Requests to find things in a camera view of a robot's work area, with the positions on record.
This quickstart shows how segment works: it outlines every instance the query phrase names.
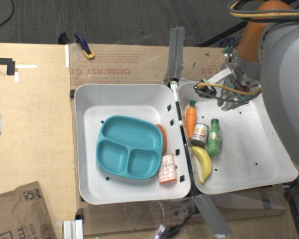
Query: orange carrot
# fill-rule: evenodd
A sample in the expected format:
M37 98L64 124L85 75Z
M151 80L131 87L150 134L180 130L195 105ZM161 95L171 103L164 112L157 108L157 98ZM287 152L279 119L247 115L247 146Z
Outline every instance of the orange carrot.
M187 131L189 134L189 138L193 136L195 125L196 125L196 119L197 119L197 110L195 109L195 101L190 101L190 106L186 110L186 126Z
M167 150L167 137L166 137L166 133L164 131L164 128L160 124L157 124L156 126L160 129L161 134L163 135L163 154L165 154L165 152Z

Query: can lid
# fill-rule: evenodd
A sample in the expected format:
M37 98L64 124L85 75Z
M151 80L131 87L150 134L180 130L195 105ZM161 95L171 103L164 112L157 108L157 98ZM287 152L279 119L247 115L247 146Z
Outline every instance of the can lid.
M212 124L212 123L217 123L217 124L219 124L219 120L218 120L218 119L212 119L212 120L211 120L211 124Z

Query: toy banana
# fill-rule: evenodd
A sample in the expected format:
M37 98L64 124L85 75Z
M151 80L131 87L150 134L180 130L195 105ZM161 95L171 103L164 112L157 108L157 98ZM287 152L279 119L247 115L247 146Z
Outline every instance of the toy banana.
M202 178L200 182L204 184L206 178L210 175L212 166L211 166L211 159L208 153L201 147L193 146L193 153L199 159L202 167Z

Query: dark floor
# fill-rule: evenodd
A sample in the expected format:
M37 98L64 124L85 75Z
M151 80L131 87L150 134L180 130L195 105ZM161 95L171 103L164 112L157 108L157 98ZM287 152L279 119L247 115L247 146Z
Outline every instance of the dark floor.
M184 26L185 46L195 46L241 22L228 13L231 1L13 0L0 42L56 44L61 32L74 42L79 31L89 43L169 45L170 28ZM0 23L11 8L10 0L0 0Z

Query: table surface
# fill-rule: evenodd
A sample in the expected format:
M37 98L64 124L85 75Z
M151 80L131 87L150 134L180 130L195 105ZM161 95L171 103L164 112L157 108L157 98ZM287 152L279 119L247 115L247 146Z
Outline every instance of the table surface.
M73 220L77 211L70 73L64 45L0 43L0 57L20 68L19 83L0 65L0 194L38 181L52 220ZM284 215L229 221L233 238L298 238L290 209ZM62 238L61 228L55 228ZM134 233L149 238L152 231ZM128 233L99 238L130 238ZM175 238L213 238L206 224L188 226Z

